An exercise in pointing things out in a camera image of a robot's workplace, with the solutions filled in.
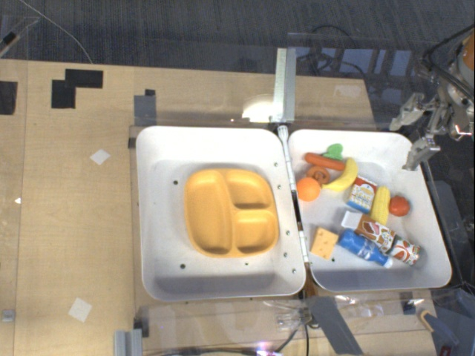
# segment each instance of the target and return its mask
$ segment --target yellow corn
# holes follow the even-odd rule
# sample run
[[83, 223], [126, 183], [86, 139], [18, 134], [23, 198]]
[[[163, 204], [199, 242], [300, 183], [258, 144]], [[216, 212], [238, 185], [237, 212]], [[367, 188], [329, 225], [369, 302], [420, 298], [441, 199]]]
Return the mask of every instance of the yellow corn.
[[378, 187], [371, 207], [370, 217], [382, 225], [386, 225], [389, 217], [389, 202], [391, 193], [386, 186]]

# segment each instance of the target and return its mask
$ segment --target cheese slice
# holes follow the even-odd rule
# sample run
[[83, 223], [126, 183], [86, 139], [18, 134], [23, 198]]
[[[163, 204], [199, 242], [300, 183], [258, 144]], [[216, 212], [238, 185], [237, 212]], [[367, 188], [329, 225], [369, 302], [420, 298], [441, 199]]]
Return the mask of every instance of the cheese slice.
[[338, 235], [325, 228], [318, 227], [313, 239], [310, 251], [319, 257], [328, 260], [332, 256], [333, 249], [338, 242]]

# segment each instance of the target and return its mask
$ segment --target toy orange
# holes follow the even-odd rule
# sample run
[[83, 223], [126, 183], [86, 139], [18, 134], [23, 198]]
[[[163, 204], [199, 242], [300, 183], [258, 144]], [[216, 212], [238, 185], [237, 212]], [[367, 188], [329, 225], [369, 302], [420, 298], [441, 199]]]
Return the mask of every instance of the toy orange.
[[302, 178], [297, 182], [297, 194], [300, 200], [310, 202], [320, 195], [320, 184], [312, 177]]

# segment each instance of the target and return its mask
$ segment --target clear plastic panel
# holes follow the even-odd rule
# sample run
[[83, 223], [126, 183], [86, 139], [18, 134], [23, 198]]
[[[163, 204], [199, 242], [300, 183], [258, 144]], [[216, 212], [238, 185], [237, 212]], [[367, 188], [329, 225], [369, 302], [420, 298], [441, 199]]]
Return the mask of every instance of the clear plastic panel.
[[[336, 310], [334, 317], [321, 316], [321, 302], [324, 310]], [[136, 326], [147, 356], [336, 355], [342, 349], [347, 355], [439, 355], [444, 349], [469, 355], [474, 308], [473, 296], [461, 289], [344, 294], [154, 305], [139, 310]], [[459, 329], [462, 324], [467, 327]], [[357, 346], [352, 335], [343, 341], [345, 326]]]
[[[35, 18], [0, 16], [1, 57], [27, 58]], [[19, 254], [27, 62], [0, 59], [0, 354], [13, 355]]]
[[[376, 127], [387, 130], [399, 108], [414, 92], [432, 96], [434, 85], [422, 77], [419, 58], [433, 44], [290, 33], [288, 47], [297, 53], [297, 75], [346, 79], [329, 91], [323, 105], [347, 103], [348, 121], [356, 122], [355, 106], [369, 99]], [[299, 88], [297, 107], [305, 101]]]

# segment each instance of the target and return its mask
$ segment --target white tray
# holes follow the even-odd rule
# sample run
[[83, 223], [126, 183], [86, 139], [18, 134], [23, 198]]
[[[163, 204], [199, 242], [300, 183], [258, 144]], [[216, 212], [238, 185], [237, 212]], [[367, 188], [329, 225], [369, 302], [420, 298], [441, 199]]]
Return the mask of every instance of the white tray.
[[[280, 231], [273, 249], [252, 257], [214, 258], [193, 248], [183, 189], [194, 172], [205, 168], [244, 168], [267, 180]], [[306, 273], [276, 135], [261, 129], [150, 127], [137, 138], [137, 169], [142, 280], [152, 297], [174, 301], [276, 296], [302, 288]]]
[[[309, 253], [312, 273], [323, 288], [330, 291], [361, 291], [389, 289], [419, 289], [444, 286], [451, 278], [451, 264], [433, 210], [428, 189], [418, 168], [406, 171], [410, 141], [396, 133], [368, 133], [349, 131], [294, 132], [289, 138], [290, 156], [295, 178], [299, 180], [309, 168], [304, 161], [306, 152], [321, 154], [329, 145], [341, 143], [343, 156], [358, 163], [359, 174], [378, 185], [386, 185], [391, 195], [401, 194], [412, 205], [406, 217], [390, 215], [387, 226], [397, 234], [422, 247], [417, 264], [408, 266], [394, 260], [390, 269], [358, 258], [336, 246], [332, 258], [324, 260]], [[345, 204], [348, 191], [336, 193], [322, 190], [313, 202], [299, 201], [307, 249], [315, 230], [322, 226], [339, 233], [344, 212], [354, 211]]]

